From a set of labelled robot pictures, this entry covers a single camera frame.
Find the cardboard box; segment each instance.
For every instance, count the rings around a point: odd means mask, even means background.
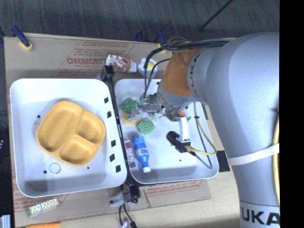
[[[10,85],[20,78],[95,78],[109,52],[129,57],[139,63],[142,57],[157,48],[156,44],[102,39],[59,37],[50,35],[26,34],[33,48],[24,50],[18,38],[5,38],[5,61],[8,104],[10,105]],[[170,52],[157,55],[158,60],[171,56]],[[157,77],[160,78],[166,64],[159,66]],[[117,73],[114,81],[125,77]],[[128,78],[139,78],[138,74],[128,74]],[[13,142],[10,142],[11,156]],[[74,220],[96,217],[118,212],[118,207],[109,207],[108,197],[117,194],[120,188],[102,189],[79,193],[58,195],[56,197],[29,198],[24,196],[16,184],[15,163],[12,159],[13,198],[16,227],[33,223]],[[211,194],[206,180],[194,180],[164,183],[141,187],[142,196],[131,210],[162,207],[186,202],[208,200]],[[33,205],[51,198],[57,198],[59,205],[55,210],[41,216],[28,219],[26,210]]]

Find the green mesh ball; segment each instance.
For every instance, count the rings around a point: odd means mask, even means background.
[[[137,127],[143,134],[150,134],[155,129],[154,123],[151,120],[143,120],[137,125]]]

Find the bottle cap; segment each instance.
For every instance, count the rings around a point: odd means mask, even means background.
[[[151,168],[149,166],[146,166],[142,170],[143,170],[144,173],[147,173],[147,172],[151,171]]]

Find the snack package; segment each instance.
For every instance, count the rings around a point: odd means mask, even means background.
[[[123,73],[136,73],[136,63],[127,57],[109,55],[105,61],[109,66],[113,66],[114,71]]]
[[[36,204],[34,206],[29,207],[27,211],[28,218],[33,218],[38,215],[41,215],[45,212],[55,209],[58,206],[57,198],[42,202],[40,204]]]

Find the green plastic object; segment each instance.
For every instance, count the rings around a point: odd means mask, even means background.
[[[135,101],[131,98],[126,98],[123,101],[122,105],[120,106],[120,109],[122,109],[127,114],[131,114],[131,111],[136,104],[137,104],[137,101]]]
[[[154,131],[155,126],[151,120],[143,120],[138,125],[138,130],[143,134],[150,134]]]
[[[138,105],[143,105],[144,101],[145,101],[145,97],[144,96],[144,93],[141,95],[141,97],[139,97],[139,104]]]

